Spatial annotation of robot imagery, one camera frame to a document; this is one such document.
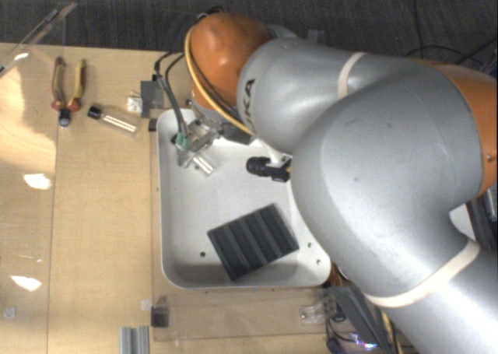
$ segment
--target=pliers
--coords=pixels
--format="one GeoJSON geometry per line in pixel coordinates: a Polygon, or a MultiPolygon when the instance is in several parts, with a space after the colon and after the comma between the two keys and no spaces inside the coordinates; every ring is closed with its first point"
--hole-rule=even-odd
{"type": "Polygon", "coordinates": [[[83,96],[86,82],[86,62],[82,59],[76,66],[75,91],[67,105],[64,101],[64,92],[62,90],[62,73],[64,67],[65,63],[62,57],[57,57],[55,60],[54,75],[52,77],[52,95],[54,96],[52,108],[59,113],[59,125],[66,128],[71,120],[71,112],[77,112],[81,108],[80,99],[83,96]]]}

